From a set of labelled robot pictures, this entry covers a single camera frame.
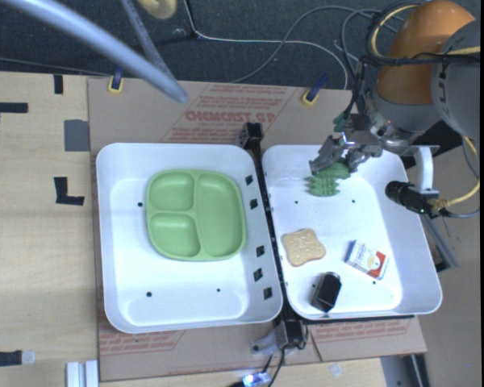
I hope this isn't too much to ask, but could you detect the green divided plate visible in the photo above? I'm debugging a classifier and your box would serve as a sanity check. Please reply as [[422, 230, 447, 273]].
[[145, 169, 248, 263]]

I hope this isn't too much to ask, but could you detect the small black can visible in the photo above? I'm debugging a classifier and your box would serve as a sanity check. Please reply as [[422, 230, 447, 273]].
[[310, 271, 344, 314]]

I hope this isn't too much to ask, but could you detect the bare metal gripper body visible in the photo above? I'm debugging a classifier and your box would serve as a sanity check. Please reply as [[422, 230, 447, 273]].
[[341, 114, 409, 157]]

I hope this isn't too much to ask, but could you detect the green toy leafy vegetable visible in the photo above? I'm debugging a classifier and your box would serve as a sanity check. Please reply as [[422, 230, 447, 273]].
[[303, 160, 352, 198]]

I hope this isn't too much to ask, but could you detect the black cylinder on white bracket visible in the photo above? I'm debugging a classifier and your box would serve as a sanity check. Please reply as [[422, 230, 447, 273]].
[[384, 144, 441, 218]]

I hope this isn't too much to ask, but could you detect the tan toy bread slice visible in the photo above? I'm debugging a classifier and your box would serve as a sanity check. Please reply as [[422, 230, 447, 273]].
[[281, 227, 328, 268]]

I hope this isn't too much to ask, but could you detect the white plastic tray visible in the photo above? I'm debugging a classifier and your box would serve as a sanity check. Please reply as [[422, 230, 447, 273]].
[[95, 142, 285, 335], [261, 144, 444, 321]]

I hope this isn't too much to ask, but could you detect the thin black rod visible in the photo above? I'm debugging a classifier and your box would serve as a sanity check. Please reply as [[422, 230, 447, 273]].
[[250, 143, 292, 323]]

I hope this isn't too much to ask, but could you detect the white blue red carton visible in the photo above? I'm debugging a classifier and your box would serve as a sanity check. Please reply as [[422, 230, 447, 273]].
[[343, 239, 390, 281]]

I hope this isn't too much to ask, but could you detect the brown cardboard board red print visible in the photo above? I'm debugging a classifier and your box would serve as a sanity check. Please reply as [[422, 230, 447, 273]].
[[86, 77, 428, 382]]

